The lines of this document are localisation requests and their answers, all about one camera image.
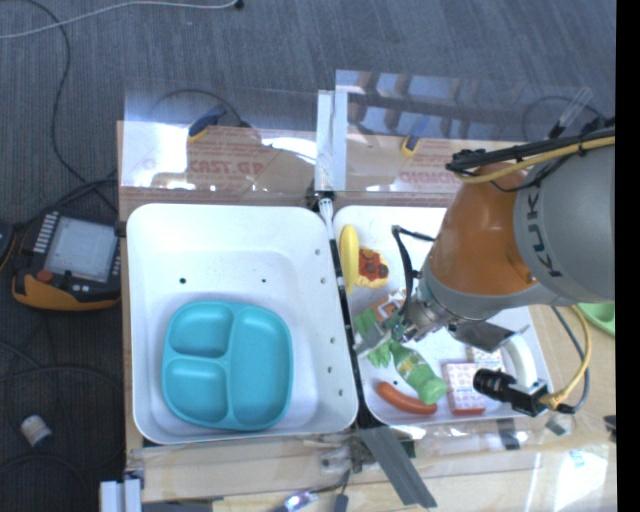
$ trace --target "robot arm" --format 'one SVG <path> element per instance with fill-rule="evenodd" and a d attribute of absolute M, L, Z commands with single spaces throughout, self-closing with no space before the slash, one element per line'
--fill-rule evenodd
<path fill-rule="evenodd" d="M 491 352 L 514 334 L 486 322 L 499 311 L 615 301 L 611 133 L 592 135 L 592 149 L 579 141 L 578 151 L 528 172 L 525 163 L 504 175 L 514 166 L 481 166 L 447 209 L 394 327 L 396 339 L 418 341 L 444 327 Z"/>

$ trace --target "green object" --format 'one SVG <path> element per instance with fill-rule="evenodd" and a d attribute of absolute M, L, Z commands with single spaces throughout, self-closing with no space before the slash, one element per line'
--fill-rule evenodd
<path fill-rule="evenodd" d="M 593 325 L 611 336 L 616 335 L 616 305 L 614 302 L 581 303 L 578 309 Z"/>
<path fill-rule="evenodd" d="M 438 377 L 429 363 L 415 350 L 391 341 L 389 350 L 398 374 L 418 393 L 418 398 L 427 405 L 435 404 L 447 393 L 447 384 Z"/>
<path fill-rule="evenodd" d="M 365 335 L 365 333 L 373 327 L 373 325 L 378 321 L 376 318 L 376 312 L 369 308 L 365 309 L 362 313 L 357 315 L 353 323 L 356 325 L 356 331 L 358 331 L 361 335 Z"/>
<path fill-rule="evenodd" d="M 395 342 L 387 341 L 386 343 L 380 345 L 377 349 L 372 350 L 371 352 L 369 352 L 369 354 L 367 354 L 367 359 L 371 361 L 371 364 L 373 366 L 375 366 L 376 368 L 386 368 L 387 366 L 389 366 L 389 363 L 391 362 L 391 351 L 389 350 L 389 347 L 391 347 L 392 343 Z"/>

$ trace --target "toy sausage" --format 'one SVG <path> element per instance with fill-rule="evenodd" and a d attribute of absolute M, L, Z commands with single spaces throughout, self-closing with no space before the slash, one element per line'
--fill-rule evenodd
<path fill-rule="evenodd" d="M 427 405 L 417 398 L 405 395 L 392 384 L 382 381 L 376 386 L 376 392 L 398 409 L 413 414 L 433 414 L 438 404 Z"/>

